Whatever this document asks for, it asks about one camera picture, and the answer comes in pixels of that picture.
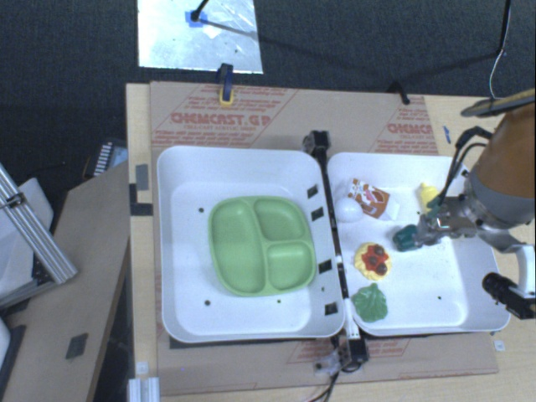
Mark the brown cardboard board red print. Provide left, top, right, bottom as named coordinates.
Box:
left=148, top=80, right=502, bottom=397

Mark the white plastic tray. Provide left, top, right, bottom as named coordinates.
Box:
left=156, top=144, right=347, bottom=345
left=326, top=152, right=513, bottom=338

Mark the dark green can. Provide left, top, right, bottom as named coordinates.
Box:
left=392, top=224, right=421, bottom=253

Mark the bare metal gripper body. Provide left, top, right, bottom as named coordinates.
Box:
left=423, top=196, right=489, bottom=246

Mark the green divided plate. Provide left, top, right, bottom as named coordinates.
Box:
left=207, top=195, right=317, bottom=297

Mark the thin black and white rod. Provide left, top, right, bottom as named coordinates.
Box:
left=316, top=147, right=358, bottom=344

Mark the black block with thin wires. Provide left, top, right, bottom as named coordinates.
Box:
left=337, top=336, right=371, bottom=373
left=301, top=130, right=332, bottom=155

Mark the yellow squeeze bottle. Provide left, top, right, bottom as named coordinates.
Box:
left=415, top=182, right=441, bottom=216

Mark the black cylinder on white bracket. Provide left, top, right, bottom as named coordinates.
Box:
left=481, top=243, right=536, bottom=321

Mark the green lettuce leaf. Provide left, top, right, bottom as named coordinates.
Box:
left=350, top=282, right=389, bottom=323

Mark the yellow spaghetti with meatballs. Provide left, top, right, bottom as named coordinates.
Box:
left=353, top=241, right=394, bottom=281

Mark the white egg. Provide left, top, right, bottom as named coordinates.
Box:
left=334, top=198, right=364, bottom=224

